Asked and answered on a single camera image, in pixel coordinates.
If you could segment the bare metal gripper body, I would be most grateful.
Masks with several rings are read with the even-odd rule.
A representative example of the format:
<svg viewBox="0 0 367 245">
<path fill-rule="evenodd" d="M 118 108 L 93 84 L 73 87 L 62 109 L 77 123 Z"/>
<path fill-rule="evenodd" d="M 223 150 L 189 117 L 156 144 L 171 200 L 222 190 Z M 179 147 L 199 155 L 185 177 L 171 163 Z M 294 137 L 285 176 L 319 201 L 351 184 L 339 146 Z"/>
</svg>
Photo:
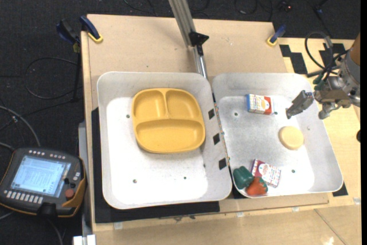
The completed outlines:
<svg viewBox="0 0 367 245">
<path fill-rule="evenodd" d="M 342 107 L 360 107 L 360 81 L 346 74 L 329 76 L 314 87 L 314 97 L 321 103 L 335 103 Z"/>
</svg>

